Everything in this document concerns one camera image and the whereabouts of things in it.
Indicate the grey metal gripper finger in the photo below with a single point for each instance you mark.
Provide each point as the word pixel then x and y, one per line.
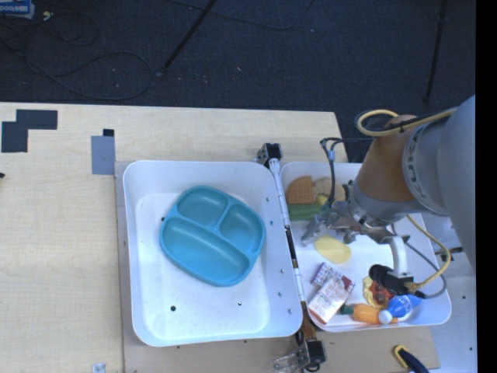
pixel 349 237
pixel 314 231

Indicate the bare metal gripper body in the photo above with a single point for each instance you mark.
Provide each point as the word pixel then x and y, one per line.
pixel 349 218

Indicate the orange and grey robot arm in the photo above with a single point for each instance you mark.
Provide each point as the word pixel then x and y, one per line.
pixel 438 169

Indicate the green toy pea pod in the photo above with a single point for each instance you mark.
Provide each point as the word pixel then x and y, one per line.
pixel 303 211

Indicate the white plastic tray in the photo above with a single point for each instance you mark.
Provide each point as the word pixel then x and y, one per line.
pixel 202 309
pixel 369 255

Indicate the small yellow toy piece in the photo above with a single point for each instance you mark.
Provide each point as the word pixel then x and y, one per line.
pixel 322 200

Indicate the tan toy croissant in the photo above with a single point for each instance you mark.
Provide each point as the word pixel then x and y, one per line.
pixel 324 187

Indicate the small white printed carton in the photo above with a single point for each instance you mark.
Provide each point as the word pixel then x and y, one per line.
pixel 324 273

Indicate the brown toy waffle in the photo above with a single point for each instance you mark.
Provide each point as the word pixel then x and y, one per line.
pixel 299 190

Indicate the yellow toy pizza slice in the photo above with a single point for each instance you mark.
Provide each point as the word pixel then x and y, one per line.
pixel 374 295

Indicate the large white printed carton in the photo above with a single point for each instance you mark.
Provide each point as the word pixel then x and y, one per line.
pixel 329 299

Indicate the orange toy carrot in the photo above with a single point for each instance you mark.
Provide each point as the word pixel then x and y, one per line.
pixel 365 314

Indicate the blue bottle with white cap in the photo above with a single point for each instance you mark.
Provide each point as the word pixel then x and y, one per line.
pixel 404 305

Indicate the blue divided plate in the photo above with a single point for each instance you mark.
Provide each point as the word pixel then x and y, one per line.
pixel 209 243

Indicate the black stand leg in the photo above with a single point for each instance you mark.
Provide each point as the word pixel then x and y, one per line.
pixel 436 45
pixel 192 29

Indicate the blue and white box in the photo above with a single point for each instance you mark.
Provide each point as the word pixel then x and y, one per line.
pixel 15 4

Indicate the black cylinder on white bracket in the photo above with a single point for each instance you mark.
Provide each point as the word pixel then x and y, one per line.
pixel 398 255

